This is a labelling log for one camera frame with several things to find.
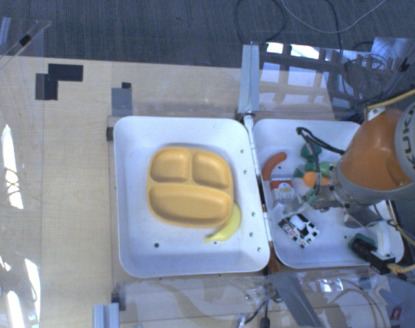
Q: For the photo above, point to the orange carrot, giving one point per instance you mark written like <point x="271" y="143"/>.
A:
<point x="311" y="179"/>

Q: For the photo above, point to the red sausage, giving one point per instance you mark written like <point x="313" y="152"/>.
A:
<point x="272" y="164"/>

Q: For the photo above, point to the red and white carton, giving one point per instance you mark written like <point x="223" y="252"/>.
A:
<point x="282" y="190"/>

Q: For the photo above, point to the green broccoli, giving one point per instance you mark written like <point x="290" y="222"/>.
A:
<point x="309" y="151"/>

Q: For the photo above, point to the white plastic tray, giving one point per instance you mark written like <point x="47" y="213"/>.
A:
<point x="330" y="248"/>
<point x="180" y="255"/>

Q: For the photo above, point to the green grapes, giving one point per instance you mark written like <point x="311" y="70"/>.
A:
<point x="325" y="167"/>

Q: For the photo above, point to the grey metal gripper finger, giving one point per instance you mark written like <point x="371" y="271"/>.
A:
<point x="285" y="211"/>
<point x="301" y="202"/>

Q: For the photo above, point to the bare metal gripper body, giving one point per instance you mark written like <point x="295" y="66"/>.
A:
<point x="327" y="198"/>

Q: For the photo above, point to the yellow banana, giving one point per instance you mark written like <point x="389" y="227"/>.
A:
<point x="229" y="229"/>

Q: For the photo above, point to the yellow divided plate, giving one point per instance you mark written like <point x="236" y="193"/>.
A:
<point x="186" y="202"/>

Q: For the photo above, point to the black cylinder on white bracket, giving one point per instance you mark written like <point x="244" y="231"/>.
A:
<point x="376" y="248"/>

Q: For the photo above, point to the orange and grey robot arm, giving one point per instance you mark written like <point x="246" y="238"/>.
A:
<point x="374" y="156"/>

